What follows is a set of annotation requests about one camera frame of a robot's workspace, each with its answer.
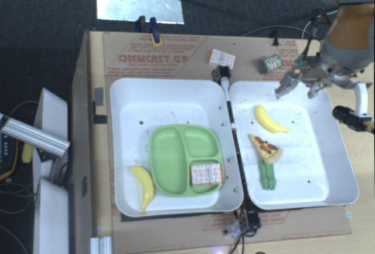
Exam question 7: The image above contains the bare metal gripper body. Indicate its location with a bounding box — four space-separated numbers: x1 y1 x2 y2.
296 54 360 90

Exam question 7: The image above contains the green and white can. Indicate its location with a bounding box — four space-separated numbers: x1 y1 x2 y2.
258 54 283 74

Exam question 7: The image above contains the yellow banana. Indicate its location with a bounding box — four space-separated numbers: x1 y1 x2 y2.
129 165 155 214
255 104 291 134

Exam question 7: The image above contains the pizza slice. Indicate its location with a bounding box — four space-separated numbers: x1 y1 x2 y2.
248 133 284 165

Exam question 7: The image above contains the orange and white carton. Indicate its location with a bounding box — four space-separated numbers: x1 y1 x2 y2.
208 48 236 69
190 162 224 187

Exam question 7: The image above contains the white plastic tray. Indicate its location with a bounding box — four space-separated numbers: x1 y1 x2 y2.
228 80 360 211
110 77 245 218

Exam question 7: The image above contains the thin black and white rod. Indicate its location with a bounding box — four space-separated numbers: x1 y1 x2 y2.
221 77 253 209

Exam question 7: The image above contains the brown cardboard board red print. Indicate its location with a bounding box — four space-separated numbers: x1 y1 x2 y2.
103 31 352 249

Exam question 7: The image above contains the green asparagus bundle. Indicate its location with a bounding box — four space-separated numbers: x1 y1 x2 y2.
258 160 277 191

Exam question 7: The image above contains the green divided plate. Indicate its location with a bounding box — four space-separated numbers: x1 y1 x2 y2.
148 124 226 198

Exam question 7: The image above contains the black cylinder on white bracket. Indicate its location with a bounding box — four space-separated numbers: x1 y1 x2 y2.
332 83 375 132

